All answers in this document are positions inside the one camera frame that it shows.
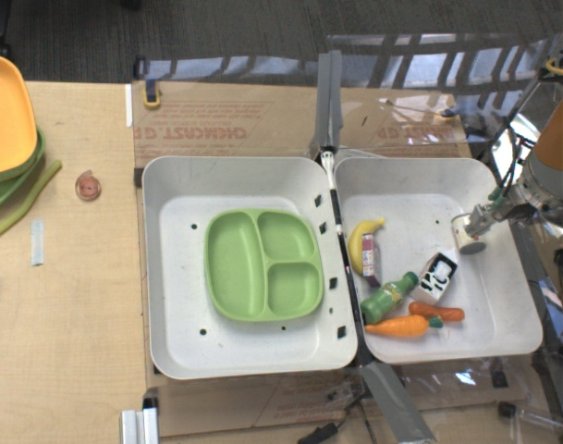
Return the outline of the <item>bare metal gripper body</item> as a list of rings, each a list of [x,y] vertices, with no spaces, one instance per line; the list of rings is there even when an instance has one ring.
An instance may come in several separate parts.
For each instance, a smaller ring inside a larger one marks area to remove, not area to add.
[[[538,215],[563,226],[563,200],[535,184],[516,183],[497,194],[489,205],[489,214],[496,221],[527,221]]]

